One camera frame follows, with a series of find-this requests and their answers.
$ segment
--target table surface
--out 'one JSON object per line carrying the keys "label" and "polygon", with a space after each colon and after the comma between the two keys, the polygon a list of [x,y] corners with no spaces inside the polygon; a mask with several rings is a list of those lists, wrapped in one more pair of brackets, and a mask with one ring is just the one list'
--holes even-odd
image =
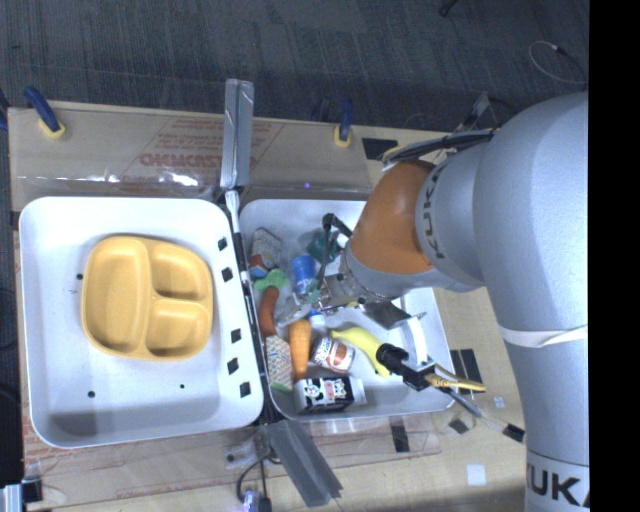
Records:
{"label": "table surface", "polygon": [[[15,211],[43,195],[119,195],[125,184],[130,192],[141,185],[142,180],[136,178],[148,170],[141,165],[143,154],[155,155],[145,157],[147,163],[164,154],[177,158],[221,154],[221,115],[62,102],[52,102],[52,107],[68,130],[63,144],[43,136],[32,110],[10,113]],[[186,135],[176,143],[174,136],[185,126]],[[194,132],[198,126],[206,131]],[[350,146],[339,148],[333,144],[333,128],[325,123],[255,119],[252,186],[247,194],[326,196],[346,192],[366,197],[381,175],[381,166],[367,159],[363,139],[409,144],[443,135],[354,126]],[[156,163],[166,167],[167,162]],[[82,180],[88,174],[94,177],[92,183]],[[19,262],[17,233],[15,240],[15,261]],[[16,265],[19,306],[20,278]],[[472,350],[487,386],[485,393],[474,394],[477,405],[522,426],[517,387],[486,291],[455,294],[435,290],[435,294],[449,348]],[[242,468],[229,467],[225,450],[250,436],[251,429],[79,450],[59,450],[42,442],[30,422],[21,307],[18,312],[25,466],[27,476],[41,477],[44,497],[30,504],[29,510],[241,509],[235,481]],[[523,510],[522,444],[483,422],[476,423],[457,405],[400,420],[409,445],[405,452],[396,449],[389,418],[308,427],[343,486],[340,498],[317,510]],[[463,428],[456,430],[453,425]],[[265,469],[273,510],[305,509],[284,469],[270,463]],[[261,490],[259,477],[259,471],[253,470],[245,479],[245,488]]]}

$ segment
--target carrot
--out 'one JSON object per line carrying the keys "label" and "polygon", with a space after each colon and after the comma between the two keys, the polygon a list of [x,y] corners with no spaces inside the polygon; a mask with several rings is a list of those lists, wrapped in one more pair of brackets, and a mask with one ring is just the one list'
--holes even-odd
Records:
{"label": "carrot", "polygon": [[296,381],[304,379],[311,352],[311,322],[306,318],[300,318],[289,325],[289,348],[294,378]]}
{"label": "carrot", "polygon": [[280,290],[275,286],[268,286],[262,293],[260,307],[258,308],[258,327],[260,328],[262,339],[278,334],[273,320],[273,312],[279,296]]}

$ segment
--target yellow divided plate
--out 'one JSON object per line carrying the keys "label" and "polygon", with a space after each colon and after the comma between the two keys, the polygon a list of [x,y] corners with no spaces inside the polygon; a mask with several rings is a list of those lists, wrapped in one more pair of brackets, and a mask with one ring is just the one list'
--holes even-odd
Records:
{"label": "yellow divided plate", "polygon": [[109,354],[178,360],[204,348],[213,322],[213,280],[193,251],[136,236],[113,236],[89,255],[82,327]]}

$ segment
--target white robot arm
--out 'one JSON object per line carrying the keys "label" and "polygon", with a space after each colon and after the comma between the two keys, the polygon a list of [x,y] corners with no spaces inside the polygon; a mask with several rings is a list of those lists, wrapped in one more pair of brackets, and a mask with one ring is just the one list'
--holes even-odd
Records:
{"label": "white robot arm", "polygon": [[525,110],[435,168],[396,164],[339,279],[323,283],[327,310],[486,286],[524,409],[527,512],[590,508],[587,139],[579,93]]}

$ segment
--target yellow banana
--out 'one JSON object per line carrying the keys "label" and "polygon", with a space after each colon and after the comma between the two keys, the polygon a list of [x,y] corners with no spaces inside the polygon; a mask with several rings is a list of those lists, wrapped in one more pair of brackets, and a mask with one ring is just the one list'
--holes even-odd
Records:
{"label": "yellow banana", "polygon": [[382,366],[376,359],[376,352],[382,345],[382,342],[369,331],[362,327],[350,327],[343,331],[331,331],[331,337],[345,340],[354,347],[362,350],[373,364],[378,375],[385,379],[389,377],[389,370]]}

